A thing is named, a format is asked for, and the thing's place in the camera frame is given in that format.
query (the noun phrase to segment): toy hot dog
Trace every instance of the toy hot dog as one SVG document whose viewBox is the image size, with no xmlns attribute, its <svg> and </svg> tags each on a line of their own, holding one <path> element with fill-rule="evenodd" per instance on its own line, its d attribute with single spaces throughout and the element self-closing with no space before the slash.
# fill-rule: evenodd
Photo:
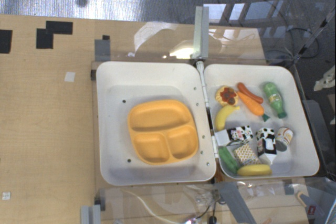
<svg viewBox="0 0 336 224">
<path fill-rule="evenodd" d="M 256 95 L 254 95 L 253 93 L 251 93 L 246 87 L 245 87 L 245 85 L 243 84 L 243 83 L 238 83 L 237 84 L 237 87 L 238 87 L 238 89 L 239 89 L 239 91 L 241 92 L 241 93 L 243 93 L 244 95 L 247 95 L 248 97 L 250 97 L 250 98 L 252 98 L 253 100 L 255 100 L 257 103 L 259 103 L 259 104 L 262 104 L 263 103 L 263 98 L 261 98 L 261 97 L 259 97 L 259 96 L 256 96 Z"/>
</svg>

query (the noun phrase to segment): red label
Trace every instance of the red label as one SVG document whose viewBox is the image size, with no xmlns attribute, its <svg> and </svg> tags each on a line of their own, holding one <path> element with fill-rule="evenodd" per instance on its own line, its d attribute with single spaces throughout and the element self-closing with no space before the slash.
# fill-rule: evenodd
<svg viewBox="0 0 336 224">
<path fill-rule="evenodd" d="M 316 210 L 316 206 L 311 205 L 311 206 L 309 206 L 307 214 L 308 215 L 314 215 L 315 214 L 315 210 Z"/>
</svg>

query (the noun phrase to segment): bottle label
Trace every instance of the bottle label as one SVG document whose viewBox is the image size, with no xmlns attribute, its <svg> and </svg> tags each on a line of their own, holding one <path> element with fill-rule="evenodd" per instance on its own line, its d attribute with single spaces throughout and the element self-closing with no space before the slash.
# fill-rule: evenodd
<svg viewBox="0 0 336 224">
<path fill-rule="evenodd" d="M 272 94 L 269 98 L 268 101 L 272 104 L 273 102 L 276 101 L 281 101 L 281 96 L 279 93 Z"/>
</svg>

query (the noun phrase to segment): bottle cap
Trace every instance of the bottle cap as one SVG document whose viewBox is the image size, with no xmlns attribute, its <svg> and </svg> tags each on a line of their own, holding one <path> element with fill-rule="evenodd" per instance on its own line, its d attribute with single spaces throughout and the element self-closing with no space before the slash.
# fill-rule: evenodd
<svg viewBox="0 0 336 224">
<path fill-rule="evenodd" d="M 281 113 L 278 114 L 278 118 L 279 118 L 279 119 L 283 119 L 283 118 L 285 118 L 286 116 L 287 116 L 286 112 L 281 112 Z"/>
</svg>

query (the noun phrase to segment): yellow banana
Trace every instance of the yellow banana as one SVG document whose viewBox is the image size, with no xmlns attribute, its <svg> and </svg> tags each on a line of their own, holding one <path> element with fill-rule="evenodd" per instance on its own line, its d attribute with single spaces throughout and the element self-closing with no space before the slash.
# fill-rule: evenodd
<svg viewBox="0 0 336 224">
<path fill-rule="evenodd" d="M 215 127 L 217 131 L 221 131 L 224 129 L 227 116 L 229 116 L 232 112 L 238 109 L 240 109 L 239 106 L 233 106 L 233 105 L 226 105 L 221 108 L 221 110 L 217 113 L 215 118 Z"/>
<path fill-rule="evenodd" d="M 267 164 L 251 164 L 241 167 L 237 174 L 240 176 L 262 176 L 272 174 L 272 170 Z"/>
</svg>

